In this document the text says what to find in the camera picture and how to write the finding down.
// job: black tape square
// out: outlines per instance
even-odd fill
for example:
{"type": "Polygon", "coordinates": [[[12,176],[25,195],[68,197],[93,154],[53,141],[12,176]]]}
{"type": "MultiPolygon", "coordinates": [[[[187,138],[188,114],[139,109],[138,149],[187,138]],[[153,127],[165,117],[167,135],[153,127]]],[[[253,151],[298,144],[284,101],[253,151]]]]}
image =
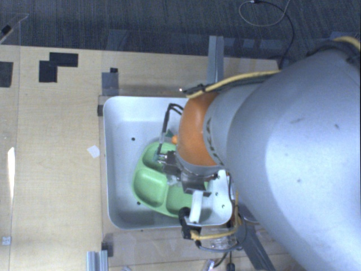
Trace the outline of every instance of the black tape square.
{"type": "Polygon", "coordinates": [[[50,65],[78,67],[78,54],[50,52],[50,65]]]}
{"type": "Polygon", "coordinates": [[[13,62],[0,62],[0,88],[11,86],[13,65],[13,62]]]}
{"type": "Polygon", "coordinates": [[[57,82],[58,68],[52,66],[49,61],[39,62],[39,82],[57,82]]]}

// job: green divided tray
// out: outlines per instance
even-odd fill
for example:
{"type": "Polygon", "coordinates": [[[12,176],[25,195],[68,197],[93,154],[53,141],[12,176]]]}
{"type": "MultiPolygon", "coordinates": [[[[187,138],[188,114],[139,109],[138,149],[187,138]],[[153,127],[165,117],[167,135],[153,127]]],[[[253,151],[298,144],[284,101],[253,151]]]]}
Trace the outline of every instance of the green divided tray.
{"type": "MultiPolygon", "coordinates": [[[[192,195],[185,194],[182,187],[169,186],[162,165],[153,161],[159,143],[146,147],[137,163],[131,188],[136,199],[150,209],[164,215],[178,218],[183,207],[191,208],[192,195]]],[[[164,143],[162,152],[174,151],[175,145],[164,143]]]]}

